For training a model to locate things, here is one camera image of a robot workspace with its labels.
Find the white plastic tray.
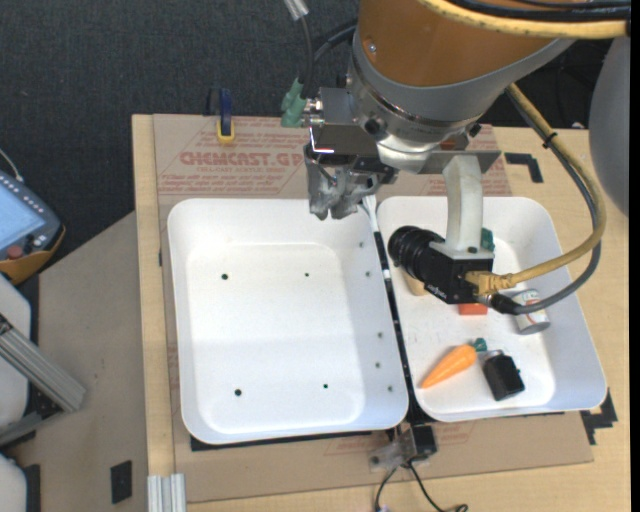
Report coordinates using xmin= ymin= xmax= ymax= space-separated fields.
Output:
xmin=375 ymin=194 xmax=609 ymax=424
xmin=166 ymin=197 xmax=411 ymax=446

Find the black cylinder on white bracket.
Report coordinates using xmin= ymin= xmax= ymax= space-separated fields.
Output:
xmin=387 ymin=149 xmax=503 ymax=306

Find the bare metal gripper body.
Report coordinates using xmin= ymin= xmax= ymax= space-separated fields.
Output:
xmin=303 ymin=74 xmax=482 ymax=186

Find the black box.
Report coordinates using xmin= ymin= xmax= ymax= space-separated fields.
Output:
xmin=481 ymin=350 xmax=527 ymax=403

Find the thin black and white rod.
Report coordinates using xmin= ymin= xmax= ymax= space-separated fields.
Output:
xmin=361 ymin=194 xmax=419 ymax=422

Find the orange carrot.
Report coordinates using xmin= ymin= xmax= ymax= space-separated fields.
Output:
xmin=419 ymin=337 xmax=489 ymax=391

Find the brown cardboard board red print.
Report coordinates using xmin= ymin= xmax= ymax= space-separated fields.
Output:
xmin=152 ymin=113 xmax=596 ymax=504

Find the small white can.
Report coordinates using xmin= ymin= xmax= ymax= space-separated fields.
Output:
xmin=513 ymin=288 xmax=552 ymax=336

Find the black block with thin wires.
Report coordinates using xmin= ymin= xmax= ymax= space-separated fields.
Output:
xmin=410 ymin=424 xmax=440 ymax=458

